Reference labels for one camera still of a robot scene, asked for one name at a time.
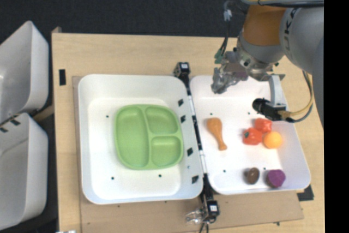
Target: brown toy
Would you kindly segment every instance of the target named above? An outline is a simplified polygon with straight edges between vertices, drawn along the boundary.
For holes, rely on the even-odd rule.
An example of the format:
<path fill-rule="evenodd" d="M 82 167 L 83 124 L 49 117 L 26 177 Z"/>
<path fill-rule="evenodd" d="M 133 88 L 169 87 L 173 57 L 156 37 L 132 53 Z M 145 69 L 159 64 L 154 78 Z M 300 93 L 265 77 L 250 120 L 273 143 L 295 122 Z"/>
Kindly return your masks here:
<path fill-rule="evenodd" d="M 208 130 L 215 136 L 215 138 L 218 142 L 218 149 L 220 151 L 226 150 L 228 147 L 223 142 L 222 121 L 217 117 L 213 117 L 213 118 L 209 118 L 207 120 L 206 125 L 207 125 Z"/>

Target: orange drumstick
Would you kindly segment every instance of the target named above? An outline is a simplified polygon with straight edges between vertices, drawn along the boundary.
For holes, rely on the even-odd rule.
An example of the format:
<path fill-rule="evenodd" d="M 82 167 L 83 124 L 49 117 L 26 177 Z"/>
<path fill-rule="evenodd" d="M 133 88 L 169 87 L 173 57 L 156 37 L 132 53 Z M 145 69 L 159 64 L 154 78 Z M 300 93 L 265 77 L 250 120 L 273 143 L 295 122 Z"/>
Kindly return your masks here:
<path fill-rule="evenodd" d="M 218 149 L 220 151 L 226 150 L 227 145 L 223 142 L 221 120 L 217 117 L 209 118 L 206 125 L 208 130 L 215 136 L 218 142 Z"/>

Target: table surface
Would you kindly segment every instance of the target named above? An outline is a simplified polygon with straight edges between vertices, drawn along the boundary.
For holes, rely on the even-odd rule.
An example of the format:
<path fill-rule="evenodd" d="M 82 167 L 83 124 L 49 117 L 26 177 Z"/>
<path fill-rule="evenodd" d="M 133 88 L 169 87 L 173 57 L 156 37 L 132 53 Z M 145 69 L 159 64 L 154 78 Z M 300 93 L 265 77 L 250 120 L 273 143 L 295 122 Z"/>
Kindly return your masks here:
<path fill-rule="evenodd" d="M 171 75 L 177 62 L 189 62 L 191 76 L 212 75 L 214 67 L 213 56 L 220 47 L 223 38 L 213 37 L 174 37 L 153 35 L 110 35 L 110 34 L 52 34 L 52 64 L 53 64 L 53 96 L 55 109 L 55 133 L 57 153 L 57 189 L 58 216 L 60 231 L 76 230 L 82 232 L 100 233 L 108 231 L 108 227 L 123 226 L 132 230 L 129 211 L 136 208 L 137 218 L 147 220 L 143 232 L 157 232 L 162 219 L 168 215 L 174 218 L 171 228 L 162 232 L 196 231 L 196 228 L 185 227 L 174 223 L 181 218 L 175 212 L 192 201 L 172 202 L 164 210 L 159 203 L 127 205 L 118 210 L 119 219 L 112 219 L 106 214 L 112 208 L 93 205 L 83 198 L 79 185 L 79 157 L 76 145 L 75 115 L 73 100 L 73 77 L 98 74 L 142 74 Z M 236 45 L 236 38 L 230 38 L 228 50 Z M 65 70 L 65 85 L 60 84 L 60 70 Z M 282 88 L 291 111 L 301 109 L 309 101 L 309 91 L 303 79 L 302 72 L 283 58 L 275 68 L 278 74 L 286 74 L 282 80 Z M 315 198 L 312 201 L 298 202 L 296 193 L 285 192 L 273 197 L 278 209 L 267 208 L 270 202 L 265 196 L 241 195 L 222 197 L 223 210 L 229 213 L 221 214 L 217 225 L 210 228 L 211 232 L 324 232 L 324 151 L 323 128 L 316 108 L 304 121 L 296 123 L 296 130 L 311 172 L 311 186 Z M 252 205 L 256 200 L 260 205 Z M 227 206 L 233 201 L 234 206 Z M 251 217 L 245 213 L 251 209 Z M 271 223 L 282 221 L 279 225 Z"/>

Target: red toy vegetable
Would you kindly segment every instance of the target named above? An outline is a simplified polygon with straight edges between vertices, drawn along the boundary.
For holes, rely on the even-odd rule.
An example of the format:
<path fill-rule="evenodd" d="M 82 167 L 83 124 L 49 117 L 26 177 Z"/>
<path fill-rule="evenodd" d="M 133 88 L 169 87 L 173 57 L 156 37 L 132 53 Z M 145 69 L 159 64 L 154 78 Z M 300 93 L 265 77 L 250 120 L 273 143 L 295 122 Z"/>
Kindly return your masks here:
<path fill-rule="evenodd" d="M 255 120 L 255 128 L 262 133 L 272 131 L 272 121 L 266 118 L 258 118 Z"/>
<path fill-rule="evenodd" d="M 247 145 L 258 145 L 263 140 L 262 136 L 262 132 L 260 132 L 256 128 L 251 127 L 244 131 L 243 142 Z"/>

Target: toy food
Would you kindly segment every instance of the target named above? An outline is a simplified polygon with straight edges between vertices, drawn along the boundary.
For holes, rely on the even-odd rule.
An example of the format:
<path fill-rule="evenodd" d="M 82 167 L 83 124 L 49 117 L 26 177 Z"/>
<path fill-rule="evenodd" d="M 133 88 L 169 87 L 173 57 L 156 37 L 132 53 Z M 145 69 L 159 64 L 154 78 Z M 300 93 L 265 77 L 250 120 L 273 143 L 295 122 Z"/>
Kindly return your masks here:
<path fill-rule="evenodd" d="M 273 122 L 271 120 L 266 118 L 258 118 L 255 120 L 254 127 L 262 133 L 267 133 L 272 131 L 272 124 Z"/>
<path fill-rule="evenodd" d="M 263 141 L 263 134 L 256 128 L 250 127 L 243 133 L 243 142 L 246 145 L 258 145 Z"/>
<path fill-rule="evenodd" d="M 260 178 L 260 171 L 258 168 L 253 167 L 249 171 L 245 172 L 246 180 L 250 184 L 255 184 Z"/>
<path fill-rule="evenodd" d="M 282 136 L 279 132 L 271 131 L 268 132 L 263 138 L 263 144 L 267 148 L 278 148 L 283 142 Z"/>
<path fill-rule="evenodd" d="M 215 136 L 217 142 L 218 142 L 218 149 L 220 151 L 226 150 L 227 145 L 223 142 L 223 136 L 222 136 L 222 121 L 217 118 L 209 118 L 206 122 L 208 130 Z"/>
<path fill-rule="evenodd" d="M 270 170 L 267 173 L 266 182 L 272 188 L 281 187 L 286 179 L 285 173 L 280 169 Z"/>

